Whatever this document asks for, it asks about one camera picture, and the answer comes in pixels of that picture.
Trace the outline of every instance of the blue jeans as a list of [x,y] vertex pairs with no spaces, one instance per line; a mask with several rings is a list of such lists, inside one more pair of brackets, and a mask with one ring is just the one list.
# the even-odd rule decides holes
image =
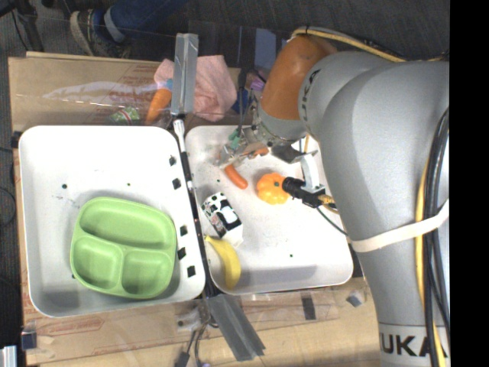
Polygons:
[[163,21],[190,0],[118,0],[104,16],[111,36],[122,42],[156,31]]

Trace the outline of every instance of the sneaker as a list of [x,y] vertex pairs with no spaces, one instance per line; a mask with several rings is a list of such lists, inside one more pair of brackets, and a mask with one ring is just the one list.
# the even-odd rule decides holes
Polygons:
[[71,14],[70,29],[77,44],[89,56],[129,58],[131,47],[127,43],[109,41],[98,31],[103,10],[89,9]]

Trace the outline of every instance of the pink towel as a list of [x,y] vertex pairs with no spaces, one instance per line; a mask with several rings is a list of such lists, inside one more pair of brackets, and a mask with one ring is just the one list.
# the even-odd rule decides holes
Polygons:
[[[164,60],[154,74],[157,87],[173,79],[173,61]],[[197,57],[196,91],[193,112],[210,122],[217,122],[237,99],[235,84],[224,56]]]

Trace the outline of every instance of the banana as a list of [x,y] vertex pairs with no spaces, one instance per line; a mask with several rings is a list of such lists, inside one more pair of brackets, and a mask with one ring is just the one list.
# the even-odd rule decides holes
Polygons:
[[224,279],[226,287],[232,290],[241,277],[241,262],[238,254],[231,244],[222,239],[216,239],[206,235],[205,240],[214,248],[215,252],[221,258],[224,266]]

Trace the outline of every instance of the green plate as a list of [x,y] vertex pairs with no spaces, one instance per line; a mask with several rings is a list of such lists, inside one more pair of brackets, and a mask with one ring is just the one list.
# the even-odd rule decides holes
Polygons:
[[167,289],[176,255],[172,219],[151,206],[111,197],[80,210],[71,242],[75,278],[104,294],[149,299]]

